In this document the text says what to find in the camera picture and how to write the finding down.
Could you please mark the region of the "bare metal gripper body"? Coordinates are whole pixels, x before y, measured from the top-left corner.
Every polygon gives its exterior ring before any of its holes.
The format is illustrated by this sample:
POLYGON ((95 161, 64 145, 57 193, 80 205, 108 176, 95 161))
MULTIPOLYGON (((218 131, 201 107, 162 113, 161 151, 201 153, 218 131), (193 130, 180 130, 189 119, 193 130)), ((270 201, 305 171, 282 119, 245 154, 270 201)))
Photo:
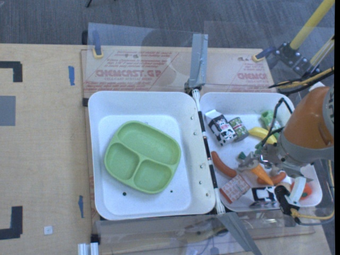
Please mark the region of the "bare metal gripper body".
POLYGON ((285 153, 278 144, 266 144, 259 153, 259 161, 268 167, 277 167, 283 170, 287 176, 296 179, 303 177, 307 181, 313 179, 302 174, 301 168, 308 163, 304 163, 292 158, 288 153, 285 153))

